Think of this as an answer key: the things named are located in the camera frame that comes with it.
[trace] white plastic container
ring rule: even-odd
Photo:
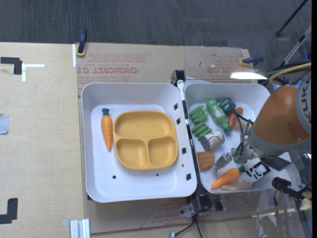
[[[237,107],[243,108],[242,116],[251,119],[252,121],[255,120],[257,115],[259,114],[263,104],[269,97],[269,91],[262,85],[254,84],[254,83],[245,83],[245,84],[221,84],[221,83],[210,83],[210,84],[200,84],[200,83],[193,83],[188,85],[185,88],[185,99],[187,102],[187,109],[188,112],[194,110],[198,106],[206,105],[206,102],[210,99],[216,99],[219,103],[226,97],[230,98]],[[212,131],[220,130],[223,132],[224,135],[224,144],[220,144],[217,147],[213,148],[215,155],[215,162],[217,159],[224,153],[230,152],[231,148],[235,148],[240,143],[240,131],[239,130],[232,130],[230,132],[225,133],[223,129],[217,125],[211,118],[208,116],[206,120],[206,125],[212,129]],[[193,142],[195,146],[196,152],[204,151],[204,148],[200,141],[193,136]],[[285,153],[280,156],[281,158],[290,161],[288,153]],[[260,160],[258,158],[254,158],[249,160],[247,163],[244,163],[246,169],[252,167]],[[213,194],[226,194],[226,193],[237,193],[241,192],[240,190],[230,191],[230,190],[222,190],[221,187],[216,189],[211,189],[211,184],[227,171],[229,168],[232,167],[240,167],[239,164],[236,164],[233,160],[222,169],[218,170],[216,173],[214,172],[214,168],[212,166],[211,169],[200,172],[200,177],[202,181],[203,187]],[[265,177],[260,179],[259,181],[253,183],[253,188],[251,190],[262,190],[262,189],[272,189],[271,182],[274,177],[282,177],[287,179],[289,177],[288,172],[283,170],[281,172],[271,170]],[[243,182],[241,178],[236,180],[235,182]]]
[[[186,197],[197,178],[179,90],[168,83],[92,83],[82,91],[86,189],[97,202]],[[125,111],[156,110],[174,122],[177,160],[166,168],[131,170],[119,162],[112,145],[105,147],[100,122],[102,108],[114,121]]]
[[[185,99],[188,112],[210,99],[221,102],[231,98],[237,107],[243,108],[245,118],[255,120],[264,102],[269,97],[268,90],[253,83],[221,84],[192,83],[185,87]],[[177,87],[169,83],[92,83],[82,91],[84,149],[86,168],[86,189],[89,196],[97,202],[117,202],[141,199],[186,197],[195,192],[197,177],[193,155],[185,123],[182,99]],[[131,170],[118,160],[114,147],[108,151],[103,140],[100,122],[102,108],[110,109],[109,115],[114,121],[126,111],[154,110],[166,113],[175,125],[178,156],[170,166],[153,170]],[[213,130],[222,131],[210,116],[206,124]],[[240,143],[240,131],[224,133],[224,144],[213,149],[215,160],[223,153]],[[200,141],[193,136],[196,152],[204,151]],[[289,155],[280,157],[290,161]],[[248,169],[259,162],[258,158],[244,164]],[[203,187],[213,194],[237,193],[241,191],[211,190],[215,179],[231,167],[240,165],[231,161],[227,166],[214,172],[213,167],[200,172]],[[274,177],[288,179],[286,170],[271,170],[269,174],[253,184],[251,190],[271,189]]]

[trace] green bottle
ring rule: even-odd
[[[212,99],[206,103],[206,109],[210,113],[212,119],[222,126],[224,132],[229,132],[232,130],[231,126],[227,123],[227,116],[221,107],[218,105],[216,99]]]

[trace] tin can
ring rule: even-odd
[[[224,136],[220,130],[202,136],[200,142],[205,151],[224,143]]]

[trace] orange carrot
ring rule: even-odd
[[[240,169],[230,168],[214,181],[214,183],[211,185],[211,188],[214,189],[219,186],[225,185],[229,182],[232,182],[234,180],[237,180],[239,176],[240,176]]]
[[[112,119],[108,115],[109,109],[102,110],[104,116],[101,118],[101,129],[107,145],[108,150],[111,150],[112,145]]]
[[[243,112],[243,108],[236,108],[235,111],[240,115]],[[228,117],[228,124],[231,126],[231,128],[234,128],[234,121],[236,120],[236,115],[234,113],[231,113]]]

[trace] yellow plate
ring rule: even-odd
[[[160,169],[176,161],[176,130],[167,114],[128,111],[115,119],[113,127],[115,153],[123,166],[135,170]]]

